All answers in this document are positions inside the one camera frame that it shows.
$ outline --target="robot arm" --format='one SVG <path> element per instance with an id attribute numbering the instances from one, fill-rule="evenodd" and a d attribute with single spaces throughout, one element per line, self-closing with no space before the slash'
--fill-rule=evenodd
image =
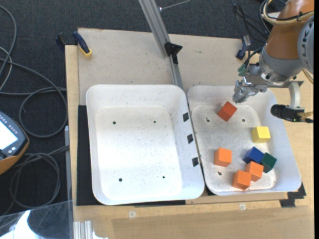
<path id="1" fill-rule="evenodd" d="M 314 7 L 315 0 L 288 0 L 278 18 L 269 17 L 264 7 L 264 19 L 274 26 L 259 63 L 241 68 L 239 75 L 243 79 L 236 81 L 234 102 L 244 102 L 268 87 L 289 88 L 290 107 L 273 106 L 271 113 L 290 121 L 313 122 L 300 115 L 303 109 L 299 107 L 299 86 L 303 82 L 294 79 L 305 69 L 314 74 Z"/>

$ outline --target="blue block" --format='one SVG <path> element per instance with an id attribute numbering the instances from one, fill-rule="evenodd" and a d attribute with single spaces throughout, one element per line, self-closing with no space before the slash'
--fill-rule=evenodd
<path id="1" fill-rule="evenodd" d="M 244 156 L 243 160 L 248 164 L 250 161 L 254 161 L 258 164 L 261 163 L 264 154 L 257 149 L 256 147 L 252 147 L 250 150 L 247 151 L 246 155 Z"/>

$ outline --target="orange block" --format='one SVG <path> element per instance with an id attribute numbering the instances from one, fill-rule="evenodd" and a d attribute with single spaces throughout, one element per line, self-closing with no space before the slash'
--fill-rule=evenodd
<path id="1" fill-rule="evenodd" d="M 231 157 L 230 149 L 218 148 L 214 154 L 214 164 L 226 167 L 231 163 Z"/>
<path id="2" fill-rule="evenodd" d="M 237 108 L 234 107 L 230 102 L 226 102 L 224 106 L 217 113 L 224 121 L 228 121 L 237 111 Z"/>
<path id="3" fill-rule="evenodd" d="M 250 186 L 250 181 L 251 181 L 251 173 L 238 170 L 233 175 L 233 182 L 231 186 L 233 186 L 234 188 L 245 190 Z"/>
<path id="4" fill-rule="evenodd" d="M 258 181 L 263 175 L 264 166 L 254 161 L 250 161 L 246 165 L 245 171 L 251 174 L 252 181 Z"/>

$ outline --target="green block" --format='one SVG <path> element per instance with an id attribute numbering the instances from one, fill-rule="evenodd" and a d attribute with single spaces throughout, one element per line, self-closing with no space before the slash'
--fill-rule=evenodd
<path id="1" fill-rule="evenodd" d="M 264 173 L 268 173 L 271 169 L 273 169 L 276 161 L 276 158 L 265 152 L 264 157 L 261 160 L 261 164 L 264 166 Z"/>

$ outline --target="yellow and blue clamp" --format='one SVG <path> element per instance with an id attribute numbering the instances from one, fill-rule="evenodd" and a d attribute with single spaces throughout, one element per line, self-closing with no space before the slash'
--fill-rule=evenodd
<path id="1" fill-rule="evenodd" d="M 75 41 L 78 43 L 80 51 L 84 54 L 84 56 L 91 56 L 92 50 L 88 47 L 83 37 L 77 31 L 73 32 L 73 37 Z"/>

